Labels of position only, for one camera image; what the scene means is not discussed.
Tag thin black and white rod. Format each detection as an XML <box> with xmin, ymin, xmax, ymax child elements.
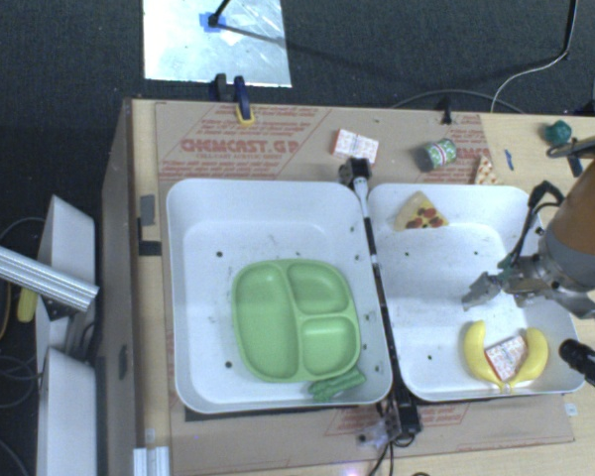
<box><xmin>354</xmin><ymin>176</ymin><xmax>409</xmax><ymax>402</ymax></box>

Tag white plastic tray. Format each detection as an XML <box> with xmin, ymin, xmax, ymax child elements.
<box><xmin>166</xmin><ymin>178</ymin><xmax>395</xmax><ymax>415</ymax></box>
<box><xmin>366</xmin><ymin>181</ymin><xmax>588</xmax><ymax>403</ymax></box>

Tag large red and white carton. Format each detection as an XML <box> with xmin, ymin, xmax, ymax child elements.
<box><xmin>331</xmin><ymin>128</ymin><xmax>381</xmax><ymax>166</ymax></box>

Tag teal crumpled lump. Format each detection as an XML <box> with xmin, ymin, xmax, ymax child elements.
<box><xmin>542</xmin><ymin>119</ymin><xmax>575</xmax><ymax>145</ymax></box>

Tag yellow banana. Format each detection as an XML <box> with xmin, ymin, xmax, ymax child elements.
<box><xmin>462</xmin><ymin>319</ymin><xmax>550</xmax><ymax>395</ymax></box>

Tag brown cardboard board red print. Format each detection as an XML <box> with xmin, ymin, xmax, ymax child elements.
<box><xmin>154</xmin><ymin>101</ymin><xmax>576</xmax><ymax>466</ymax></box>

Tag small red and white carton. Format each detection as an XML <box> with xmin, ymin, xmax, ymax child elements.
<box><xmin>483</xmin><ymin>335</ymin><xmax>530</xmax><ymax>383</ymax></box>

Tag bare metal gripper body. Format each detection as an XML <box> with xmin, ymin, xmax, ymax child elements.
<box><xmin>497</xmin><ymin>254</ymin><xmax>595</xmax><ymax>317</ymax></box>

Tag black cylinder on white bracket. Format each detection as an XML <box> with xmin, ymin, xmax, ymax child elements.
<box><xmin>558</xmin><ymin>309</ymin><xmax>595</xmax><ymax>392</ymax></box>

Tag orange triangular biscuit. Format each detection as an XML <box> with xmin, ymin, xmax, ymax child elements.
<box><xmin>472</xmin><ymin>154</ymin><xmax>503</xmax><ymax>186</ymax></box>

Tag yellow pizza slice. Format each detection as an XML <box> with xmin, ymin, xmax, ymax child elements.
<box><xmin>393</xmin><ymin>190</ymin><xmax>450</xmax><ymax>233</ymax></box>

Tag green divided plate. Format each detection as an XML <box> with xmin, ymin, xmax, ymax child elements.
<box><xmin>230</xmin><ymin>258</ymin><xmax>363</xmax><ymax>385</ymax></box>

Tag green and white can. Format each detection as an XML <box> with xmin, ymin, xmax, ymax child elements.
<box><xmin>421</xmin><ymin>137</ymin><xmax>459</xmax><ymax>174</ymax></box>

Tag green toy beans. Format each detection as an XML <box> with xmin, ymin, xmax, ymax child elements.
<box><xmin>306</xmin><ymin>368</ymin><xmax>368</xmax><ymax>404</ymax></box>

